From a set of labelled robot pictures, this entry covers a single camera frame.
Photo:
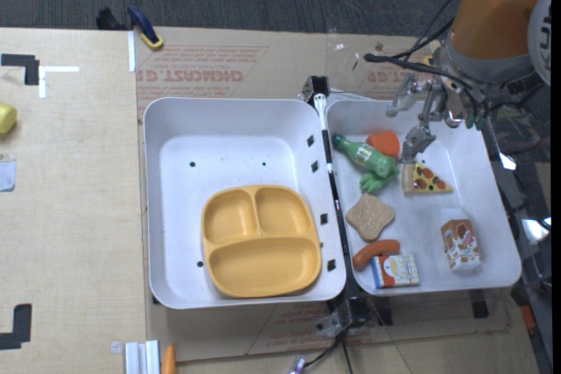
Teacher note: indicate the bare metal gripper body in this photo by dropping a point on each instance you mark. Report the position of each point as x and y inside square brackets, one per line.
[458, 100]

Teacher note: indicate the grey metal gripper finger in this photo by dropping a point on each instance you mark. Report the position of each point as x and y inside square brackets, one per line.
[401, 98]
[418, 142]

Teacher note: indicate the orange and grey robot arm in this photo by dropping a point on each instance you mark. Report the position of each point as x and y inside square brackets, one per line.
[495, 4]

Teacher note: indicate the orange carrot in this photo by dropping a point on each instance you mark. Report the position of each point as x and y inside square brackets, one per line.
[168, 361]
[383, 141]

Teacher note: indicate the pizza slice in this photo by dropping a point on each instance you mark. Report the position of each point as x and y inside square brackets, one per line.
[423, 181]

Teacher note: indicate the green plastic bottle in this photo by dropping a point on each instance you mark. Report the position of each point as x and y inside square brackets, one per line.
[366, 153]

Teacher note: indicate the green broccoli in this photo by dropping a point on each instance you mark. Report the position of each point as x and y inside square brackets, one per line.
[372, 184]

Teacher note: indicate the white plastic tray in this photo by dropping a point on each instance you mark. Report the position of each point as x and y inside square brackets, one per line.
[184, 197]
[421, 223]

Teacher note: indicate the thin black and white rod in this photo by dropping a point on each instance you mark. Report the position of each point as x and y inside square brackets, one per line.
[326, 146]

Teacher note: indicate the brown bread slice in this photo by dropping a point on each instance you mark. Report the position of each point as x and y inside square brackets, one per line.
[369, 216]

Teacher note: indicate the brown and white carton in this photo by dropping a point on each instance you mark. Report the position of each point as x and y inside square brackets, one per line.
[460, 245]

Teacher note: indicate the orange-red sausage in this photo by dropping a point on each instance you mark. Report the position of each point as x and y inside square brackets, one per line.
[372, 253]

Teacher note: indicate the white and orange packet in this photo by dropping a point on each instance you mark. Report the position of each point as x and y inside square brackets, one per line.
[396, 271]

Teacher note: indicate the brown cardboard board red print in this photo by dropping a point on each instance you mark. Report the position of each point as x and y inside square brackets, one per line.
[210, 65]

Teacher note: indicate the yellow divided plate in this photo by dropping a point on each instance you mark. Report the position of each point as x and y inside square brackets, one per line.
[263, 258]

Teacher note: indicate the yellow cylinder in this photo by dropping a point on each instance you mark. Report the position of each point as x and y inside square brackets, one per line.
[6, 118]

